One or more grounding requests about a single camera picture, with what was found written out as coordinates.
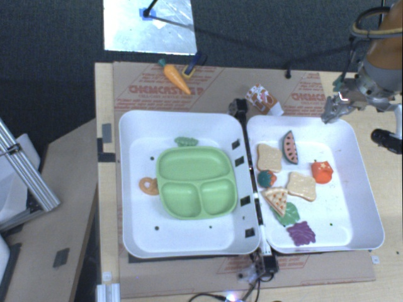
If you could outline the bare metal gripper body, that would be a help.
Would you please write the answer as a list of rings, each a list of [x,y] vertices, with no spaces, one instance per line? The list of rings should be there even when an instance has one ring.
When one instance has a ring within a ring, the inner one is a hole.
[[[333,82],[333,91],[336,95],[334,102],[348,105],[348,111],[363,110],[367,105],[377,111],[394,111],[394,92],[382,89],[373,79],[364,74],[356,74],[354,78],[339,76]]]

